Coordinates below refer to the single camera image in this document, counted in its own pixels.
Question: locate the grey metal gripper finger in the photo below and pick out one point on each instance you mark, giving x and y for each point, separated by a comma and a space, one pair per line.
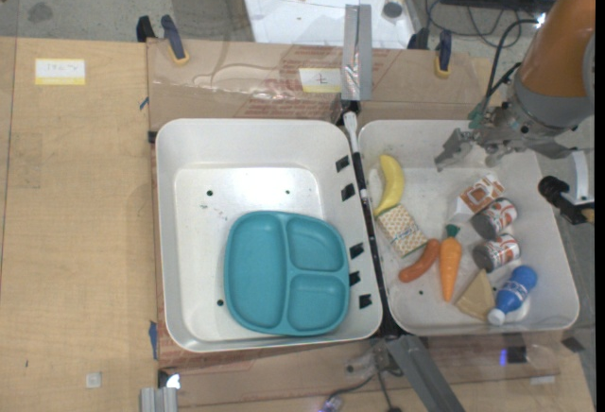
495, 156
456, 144

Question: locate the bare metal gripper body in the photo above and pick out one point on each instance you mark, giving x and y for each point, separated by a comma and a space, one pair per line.
513, 129

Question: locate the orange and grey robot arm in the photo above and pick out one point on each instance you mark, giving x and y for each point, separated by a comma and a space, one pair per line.
558, 46

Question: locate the white and orange carton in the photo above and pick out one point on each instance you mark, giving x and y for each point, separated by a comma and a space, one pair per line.
477, 197

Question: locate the white and orange can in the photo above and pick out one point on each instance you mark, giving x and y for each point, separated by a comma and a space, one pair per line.
496, 217
498, 252

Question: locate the yellow banana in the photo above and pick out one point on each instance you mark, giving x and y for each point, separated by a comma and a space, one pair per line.
393, 185

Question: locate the beige checked packet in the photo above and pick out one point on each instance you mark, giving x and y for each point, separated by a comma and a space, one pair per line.
402, 230

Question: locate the orange carrot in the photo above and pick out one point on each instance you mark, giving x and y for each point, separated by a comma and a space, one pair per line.
450, 263

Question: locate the orange sausage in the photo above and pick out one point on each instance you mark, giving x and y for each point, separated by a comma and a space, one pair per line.
420, 263

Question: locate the blue bottle with white cap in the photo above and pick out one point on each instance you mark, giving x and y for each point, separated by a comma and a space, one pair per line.
515, 289

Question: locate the tan pizza slice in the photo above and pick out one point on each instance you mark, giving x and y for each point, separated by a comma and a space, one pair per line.
477, 299

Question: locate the small grey can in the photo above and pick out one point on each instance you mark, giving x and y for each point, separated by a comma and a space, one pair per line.
393, 4

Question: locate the white plastic tray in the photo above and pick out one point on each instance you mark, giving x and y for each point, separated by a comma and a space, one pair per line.
425, 301
198, 230

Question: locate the brown cardboard board red print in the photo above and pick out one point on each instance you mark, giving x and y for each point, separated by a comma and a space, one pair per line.
264, 84

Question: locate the blue divided plate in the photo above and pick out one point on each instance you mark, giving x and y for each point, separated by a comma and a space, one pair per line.
283, 273

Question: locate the black cylinder on white bracket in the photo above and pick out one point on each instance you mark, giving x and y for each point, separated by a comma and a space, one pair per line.
562, 198

